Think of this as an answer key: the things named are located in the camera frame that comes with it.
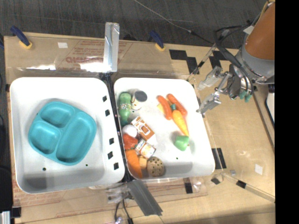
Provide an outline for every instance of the plastic tray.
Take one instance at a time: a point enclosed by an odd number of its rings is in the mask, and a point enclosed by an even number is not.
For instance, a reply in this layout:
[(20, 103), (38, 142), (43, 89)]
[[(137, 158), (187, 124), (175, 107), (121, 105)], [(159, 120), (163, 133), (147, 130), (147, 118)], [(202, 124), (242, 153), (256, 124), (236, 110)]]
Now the plastic tray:
[[(156, 133), (157, 144), (153, 145), (156, 148), (154, 156), (162, 160), (165, 166), (163, 176), (152, 177), (144, 172), (142, 179), (186, 178), (213, 173), (215, 161), (203, 118), (196, 112), (199, 104), (192, 85), (179, 79), (120, 78), (114, 83), (117, 105), (122, 92), (129, 92), (132, 95), (136, 90), (144, 91), (148, 99), (140, 110), (132, 110), (129, 120), (140, 116)], [(188, 111), (186, 122), (190, 146), (185, 151), (174, 146), (175, 137), (178, 134), (182, 135), (179, 128), (172, 120), (167, 120), (157, 107), (159, 105), (157, 96), (166, 97), (169, 93), (172, 93)]]
[[(104, 82), (95, 78), (22, 77), (12, 82), (10, 97), (16, 181), (23, 191), (43, 193), (122, 180), (125, 168)], [(36, 114), (50, 102), (74, 106), (96, 123), (90, 149), (75, 165), (45, 157), (29, 143), (29, 129)]]
[(89, 114), (63, 103), (50, 102), (37, 113), (28, 134), (32, 148), (65, 165), (82, 161), (93, 143), (97, 125)]

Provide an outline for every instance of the toy carrot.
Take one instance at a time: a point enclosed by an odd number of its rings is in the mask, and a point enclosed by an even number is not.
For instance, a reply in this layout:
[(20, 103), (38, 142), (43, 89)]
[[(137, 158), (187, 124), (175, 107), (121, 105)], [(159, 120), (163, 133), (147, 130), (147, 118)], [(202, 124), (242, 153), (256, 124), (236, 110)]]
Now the toy carrot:
[(134, 149), (126, 150), (126, 157), (129, 167), (131, 167), (139, 178), (142, 178), (142, 171), (137, 153)]
[(189, 136), (187, 124), (185, 123), (184, 117), (179, 110), (172, 111), (173, 121), (179, 127), (179, 129), (184, 133), (184, 135)]
[(165, 118), (167, 120), (171, 120), (172, 119), (172, 112), (171, 112), (171, 108), (170, 108), (170, 105), (168, 104), (167, 100), (161, 95), (158, 95), (157, 99), (163, 107), (163, 110), (164, 110), (164, 113), (165, 113)]
[(127, 133), (123, 134), (122, 139), (125, 144), (125, 150), (134, 149), (138, 143), (138, 139), (135, 139)]
[(176, 105), (177, 110), (179, 110), (183, 116), (187, 115), (187, 110), (172, 94), (168, 94), (167, 98), (169, 99), (170, 102)]

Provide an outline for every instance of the silver duct tape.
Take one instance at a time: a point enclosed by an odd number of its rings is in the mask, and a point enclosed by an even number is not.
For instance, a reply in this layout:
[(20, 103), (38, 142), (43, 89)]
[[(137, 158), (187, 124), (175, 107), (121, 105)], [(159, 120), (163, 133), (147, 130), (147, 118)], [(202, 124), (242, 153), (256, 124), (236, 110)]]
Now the silver duct tape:
[(104, 61), (103, 61), (104, 73), (117, 71), (119, 39), (120, 39), (120, 25), (118, 23), (106, 22)]

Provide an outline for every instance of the blue clamp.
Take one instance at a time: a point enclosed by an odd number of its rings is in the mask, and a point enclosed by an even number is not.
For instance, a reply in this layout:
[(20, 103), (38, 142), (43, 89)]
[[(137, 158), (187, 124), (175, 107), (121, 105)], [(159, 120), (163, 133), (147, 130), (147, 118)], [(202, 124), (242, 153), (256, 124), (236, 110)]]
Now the blue clamp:
[(149, 35), (155, 40), (157, 49), (159, 51), (164, 51), (165, 46), (164, 46), (162, 38), (159, 36), (159, 34), (157, 32), (155, 32), (154, 30), (152, 30), (149, 33)]
[(18, 29), (16, 26), (12, 26), (10, 28), (10, 31), (20, 39), (20, 41), (19, 41), (20, 45), (22, 45), (26, 49), (31, 48), (31, 46), (32, 46), (31, 41), (29, 41), (27, 39), (27, 37), (24, 35), (24, 33), (20, 29)]
[(2, 36), (1, 33), (0, 33), (0, 48), (1, 48), (2, 50), (4, 50), (4, 40), (3, 40), (3, 36)]

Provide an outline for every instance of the green bottle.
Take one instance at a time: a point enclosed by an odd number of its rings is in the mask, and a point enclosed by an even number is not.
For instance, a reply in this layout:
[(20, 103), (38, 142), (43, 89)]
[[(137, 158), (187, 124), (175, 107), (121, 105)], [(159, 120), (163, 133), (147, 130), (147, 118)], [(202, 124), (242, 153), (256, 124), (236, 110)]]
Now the green bottle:
[(120, 105), (118, 112), (121, 117), (121, 126), (128, 124), (128, 117), (131, 113), (131, 95), (129, 93), (122, 93), (120, 95)]

